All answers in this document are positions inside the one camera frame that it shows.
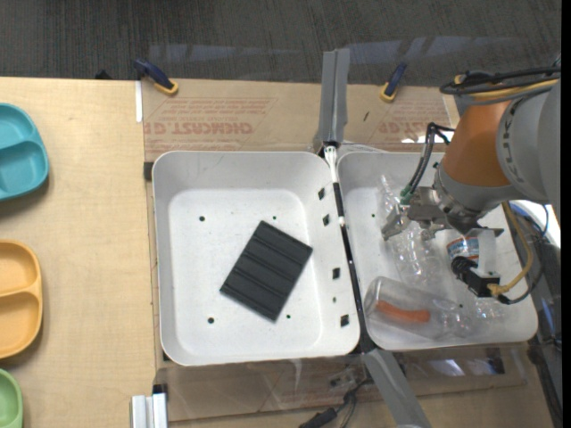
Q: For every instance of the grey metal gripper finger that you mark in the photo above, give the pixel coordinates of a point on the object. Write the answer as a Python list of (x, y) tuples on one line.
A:
[(430, 231), (394, 225)]

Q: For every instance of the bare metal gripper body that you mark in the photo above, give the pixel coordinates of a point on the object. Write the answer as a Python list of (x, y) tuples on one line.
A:
[(435, 208)]

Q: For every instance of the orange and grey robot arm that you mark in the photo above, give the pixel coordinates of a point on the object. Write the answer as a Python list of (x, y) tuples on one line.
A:
[(484, 150)]

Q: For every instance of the crumpled clear plastic bottle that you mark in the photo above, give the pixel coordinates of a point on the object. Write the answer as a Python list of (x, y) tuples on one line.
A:
[(412, 252)]

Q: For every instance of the clear bottle with blue label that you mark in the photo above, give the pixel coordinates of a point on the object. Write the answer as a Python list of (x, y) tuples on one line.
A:
[(461, 248)]

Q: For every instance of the thin black and white rod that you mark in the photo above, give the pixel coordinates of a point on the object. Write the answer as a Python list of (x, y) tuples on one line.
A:
[(345, 234)]

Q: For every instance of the white plastic tray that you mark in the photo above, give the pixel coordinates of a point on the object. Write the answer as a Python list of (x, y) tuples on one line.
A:
[(446, 337), (241, 257)]

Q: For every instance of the black ribbed rectangular panel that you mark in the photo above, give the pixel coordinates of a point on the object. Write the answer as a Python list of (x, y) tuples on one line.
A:
[(267, 270)]

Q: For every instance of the brown cardboard board red print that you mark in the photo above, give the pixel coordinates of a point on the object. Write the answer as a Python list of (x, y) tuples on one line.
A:
[(250, 118)]

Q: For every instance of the blue divided plate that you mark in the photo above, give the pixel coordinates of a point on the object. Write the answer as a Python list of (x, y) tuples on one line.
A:
[(20, 154)]

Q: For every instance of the orange divided plate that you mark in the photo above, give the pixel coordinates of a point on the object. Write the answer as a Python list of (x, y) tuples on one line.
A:
[(20, 297)]

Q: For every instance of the green divided plate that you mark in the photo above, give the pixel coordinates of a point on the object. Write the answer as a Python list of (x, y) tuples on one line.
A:
[(9, 399)]

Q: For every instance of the black cylinder on white bracket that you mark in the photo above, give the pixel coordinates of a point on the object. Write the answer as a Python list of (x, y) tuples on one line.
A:
[(475, 277)]

